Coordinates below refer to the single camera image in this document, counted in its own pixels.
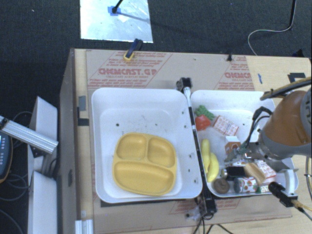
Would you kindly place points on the black cylinder on white bracket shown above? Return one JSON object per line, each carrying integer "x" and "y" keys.
{"x": 278, "y": 190}

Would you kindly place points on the black can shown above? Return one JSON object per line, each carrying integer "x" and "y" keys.
{"x": 235, "y": 172}

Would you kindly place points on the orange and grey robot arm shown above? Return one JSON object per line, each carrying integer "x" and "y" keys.
{"x": 287, "y": 121}

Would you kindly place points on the brown hot dog bun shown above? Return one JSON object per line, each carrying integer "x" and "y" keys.
{"x": 254, "y": 172}

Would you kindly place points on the yellow divided plate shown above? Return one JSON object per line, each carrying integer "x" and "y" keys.
{"x": 143, "y": 172}

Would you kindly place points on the orange and white carton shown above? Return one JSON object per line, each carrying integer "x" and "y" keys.
{"x": 231, "y": 146}

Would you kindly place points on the orange and white packet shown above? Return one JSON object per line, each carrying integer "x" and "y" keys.
{"x": 225, "y": 125}
{"x": 268, "y": 170}

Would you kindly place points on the small green and white packet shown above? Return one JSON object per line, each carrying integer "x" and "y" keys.
{"x": 263, "y": 189}

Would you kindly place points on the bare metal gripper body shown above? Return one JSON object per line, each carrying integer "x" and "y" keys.
{"x": 253, "y": 151}

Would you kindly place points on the white can with red print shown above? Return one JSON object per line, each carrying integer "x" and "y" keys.
{"x": 247, "y": 184}

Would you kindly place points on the brown doughnut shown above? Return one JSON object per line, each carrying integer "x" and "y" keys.
{"x": 221, "y": 186}

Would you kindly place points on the white plastic tray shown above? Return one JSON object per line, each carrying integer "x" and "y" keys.
{"x": 234, "y": 101}
{"x": 146, "y": 116}

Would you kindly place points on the thin black and white rod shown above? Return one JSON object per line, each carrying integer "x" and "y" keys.
{"x": 194, "y": 130}

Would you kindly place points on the brown cardboard board red print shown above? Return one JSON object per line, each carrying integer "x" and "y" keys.
{"x": 146, "y": 69}

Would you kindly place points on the yellow banana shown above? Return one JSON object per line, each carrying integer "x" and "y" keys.
{"x": 205, "y": 152}
{"x": 214, "y": 168}

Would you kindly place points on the orange carrot with green leaves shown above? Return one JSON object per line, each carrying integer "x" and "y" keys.
{"x": 202, "y": 122}

